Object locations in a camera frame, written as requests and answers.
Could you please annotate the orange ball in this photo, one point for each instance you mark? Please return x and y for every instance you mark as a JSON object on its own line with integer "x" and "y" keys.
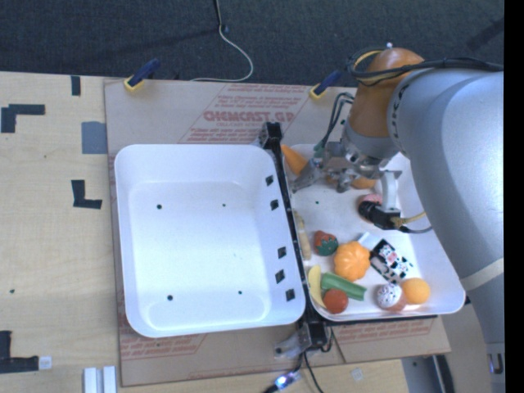
{"x": 416, "y": 291}

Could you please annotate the red tomato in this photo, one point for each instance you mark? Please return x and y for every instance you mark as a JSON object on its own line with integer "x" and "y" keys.
{"x": 335, "y": 301}

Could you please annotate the thin black rod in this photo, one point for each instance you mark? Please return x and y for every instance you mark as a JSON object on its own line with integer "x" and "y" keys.
{"x": 295, "y": 236}

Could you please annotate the beige bread stick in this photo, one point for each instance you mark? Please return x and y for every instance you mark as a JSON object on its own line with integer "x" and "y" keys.
{"x": 304, "y": 240}

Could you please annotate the red strawberry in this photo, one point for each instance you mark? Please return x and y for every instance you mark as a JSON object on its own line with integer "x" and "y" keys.
{"x": 325, "y": 243}

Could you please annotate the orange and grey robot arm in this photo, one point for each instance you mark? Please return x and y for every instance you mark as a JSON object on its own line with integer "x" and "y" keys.
{"x": 450, "y": 145}

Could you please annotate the brown cardboard board red print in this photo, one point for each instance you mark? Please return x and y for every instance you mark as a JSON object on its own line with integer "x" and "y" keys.
{"x": 163, "y": 113}

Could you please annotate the orange round toy fruit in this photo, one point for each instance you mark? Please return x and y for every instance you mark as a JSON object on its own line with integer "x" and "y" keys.
{"x": 363, "y": 183}

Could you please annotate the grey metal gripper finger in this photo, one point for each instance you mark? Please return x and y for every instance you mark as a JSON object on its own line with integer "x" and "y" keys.
{"x": 307, "y": 176}
{"x": 344, "y": 183}

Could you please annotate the pink doughnut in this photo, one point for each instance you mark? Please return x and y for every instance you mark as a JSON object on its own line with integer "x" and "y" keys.
{"x": 370, "y": 199}

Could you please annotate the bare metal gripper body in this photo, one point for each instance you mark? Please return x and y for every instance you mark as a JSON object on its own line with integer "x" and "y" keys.
{"x": 344, "y": 162}

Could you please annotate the green celery stalk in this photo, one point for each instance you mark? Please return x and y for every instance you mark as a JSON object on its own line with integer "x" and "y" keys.
{"x": 344, "y": 285}

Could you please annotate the black and white milk carton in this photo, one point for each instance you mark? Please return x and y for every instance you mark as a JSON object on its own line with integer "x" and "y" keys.
{"x": 389, "y": 260}

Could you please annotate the orange pumpkin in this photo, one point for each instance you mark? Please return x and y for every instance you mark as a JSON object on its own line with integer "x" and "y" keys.
{"x": 351, "y": 261}

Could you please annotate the black cylinder on white bracket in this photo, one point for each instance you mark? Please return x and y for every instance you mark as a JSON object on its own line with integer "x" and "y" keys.
{"x": 382, "y": 213}

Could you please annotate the orange carrot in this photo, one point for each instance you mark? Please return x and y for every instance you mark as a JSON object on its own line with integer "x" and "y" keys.
{"x": 294, "y": 159}

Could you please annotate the yellow banana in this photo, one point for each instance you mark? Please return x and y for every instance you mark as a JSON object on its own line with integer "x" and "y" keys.
{"x": 314, "y": 283}

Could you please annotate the white plastic tray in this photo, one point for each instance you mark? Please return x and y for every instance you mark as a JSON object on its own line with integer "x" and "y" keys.
{"x": 335, "y": 211}
{"x": 196, "y": 240}

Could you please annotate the white spotted egg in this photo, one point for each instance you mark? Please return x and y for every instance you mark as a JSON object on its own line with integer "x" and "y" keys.
{"x": 389, "y": 296}

